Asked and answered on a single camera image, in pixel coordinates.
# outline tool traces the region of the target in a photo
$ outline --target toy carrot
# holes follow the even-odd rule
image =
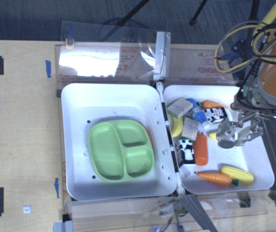
[[[231,177],[223,173],[199,173],[198,176],[222,186],[227,186],[232,183]]]
[[[204,102],[200,103],[200,106],[201,106],[202,109],[219,108],[219,107],[225,107],[225,108],[229,109],[228,106],[219,104],[215,101],[204,101]]]

